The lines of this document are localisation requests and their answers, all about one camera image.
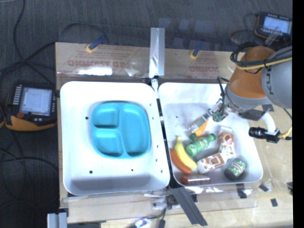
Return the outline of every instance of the wooden surface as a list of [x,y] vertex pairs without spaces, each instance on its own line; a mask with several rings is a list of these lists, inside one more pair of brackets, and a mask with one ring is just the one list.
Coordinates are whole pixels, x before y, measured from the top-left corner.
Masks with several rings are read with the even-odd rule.
[[[65,49],[69,53],[70,43],[57,44],[58,50]],[[185,68],[189,59],[186,57],[187,50],[167,50],[166,67]],[[184,60],[176,60],[180,55]],[[212,67],[218,67],[219,75],[229,78],[235,68],[229,60],[229,52],[212,52],[215,59]],[[57,61],[57,68],[62,65],[62,60]],[[64,74],[57,75],[57,88],[67,81],[75,80]],[[288,115],[279,107],[274,107],[271,115],[276,127],[282,132],[286,131],[292,124]],[[60,200],[62,207],[68,207],[68,223],[99,222],[102,228],[126,228],[134,224],[141,217],[155,216],[160,210],[153,208],[152,201],[155,199],[144,197],[143,194],[113,194],[98,195],[94,197],[67,197],[67,191],[62,182],[62,144],[61,144],[61,122],[60,104],[58,103],[58,138],[59,138],[59,170],[60,170]],[[249,121],[250,126],[265,127],[263,122]],[[293,225],[293,196],[289,193],[286,185],[293,180],[292,173],[292,141],[281,140],[277,144],[267,143],[265,140],[255,139],[256,147],[263,165],[264,175],[261,183],[268,185],[270,191],[263,191],[258,186],[260,183],[249,186],[251,194],[246,199],[241,199],[229,192],[208,193],[198,195],[197,206],[203,217],[211,228],[238,228],[238,227],[292,227]],[[271,200],[277,201],[273,207]],[[191,225],[183,210],[173,207],[166,211],[164,217],[166,228],[195,227]],[[157,228],[158,221],[147,225],[147,228]]]

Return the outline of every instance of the white plastic tray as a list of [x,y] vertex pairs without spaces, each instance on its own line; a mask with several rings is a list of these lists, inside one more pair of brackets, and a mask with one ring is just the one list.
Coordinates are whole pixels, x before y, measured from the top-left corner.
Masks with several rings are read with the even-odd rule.
[[[220,98],[220,87],[218,84],[164,83],[159,87],[159,97],[169,149],[174,148],[177,136],[181,137],[182,143],[186,147],[191,143],[189,127],[197,118],[215,105]],[[245,161],[247,168],[237,181],[231,181],[224,175],[224,170],[232,161],[232,159],[229,159],[224,166],[205,174],[211,179],[211,183],[206,185],[259,181],[263,176],[263,167],[254,140],[248,135],[249,125],[247,120],[233,113],[230,113],[220,123],[210,119],[203,135],[210,133],[218,135],[221,126],[232,128],[235,137],[235,157]],[[205,156],[196,157],[196,161],[208,154],[216,153],[216,150],[217,143],[213,141],[210,143]],[[180,181],[181,176],[185,174],[177,169],[174,164],[172,168],[176,181],[185,186]],[[195,169],[192,172],[192,175],[194,174],[198,174]]]
[[[148,116],[151,147],[137,158],[106,158],[92,144],[90,116],[100,104],[122,101]],[[141,83],[68,82],[60,91],[63,183],[74,195],[161,190],[170,180],[153,89]]]

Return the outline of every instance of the yellow cable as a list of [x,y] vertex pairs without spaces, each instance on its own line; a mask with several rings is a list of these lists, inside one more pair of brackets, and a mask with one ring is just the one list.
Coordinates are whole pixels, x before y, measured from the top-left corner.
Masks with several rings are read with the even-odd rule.
[[261,68],[261,67],[265,67],[265,66],[271,66],[271,65],[274,65],[274,64],[291,61],[292,59],[293,59],[292,57],[289,57],[289,58],[282,59],[282,60],[279,60],[279,61],[275,61],[275,62],[271,62],[271,63],[266,63],[266,64],[255,65],[255,66],[240,66],[238,64],[236,64],[236,65],[237,65],[238,69],[241,69],[241,70],[251,70],[251,69],[257,69],[257,68]]
[[286,137],[288,137],[288,135],[290,134],[290,132],[292,131],[293,127],[291,126],[288,131],[286,131],[285,133],[281,133],[278,135],[279,138],[285,139]]

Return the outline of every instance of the button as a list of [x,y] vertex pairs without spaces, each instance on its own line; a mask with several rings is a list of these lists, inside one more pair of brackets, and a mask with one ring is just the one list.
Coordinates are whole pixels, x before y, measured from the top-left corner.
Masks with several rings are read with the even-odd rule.
[[17,116],[17,118],[22,119],[22,118],[24,118],[24,113],[18,112],[16,116]]

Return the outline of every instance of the blue tray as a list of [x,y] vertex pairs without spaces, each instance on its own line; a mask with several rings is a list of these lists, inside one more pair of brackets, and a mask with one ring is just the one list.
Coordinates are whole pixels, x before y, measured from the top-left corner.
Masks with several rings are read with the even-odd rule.
[[151,146],[148,116],[132,103],[108,102],[97,106],[91,116],[91,134],[95,150],[107,158],[140,157]]

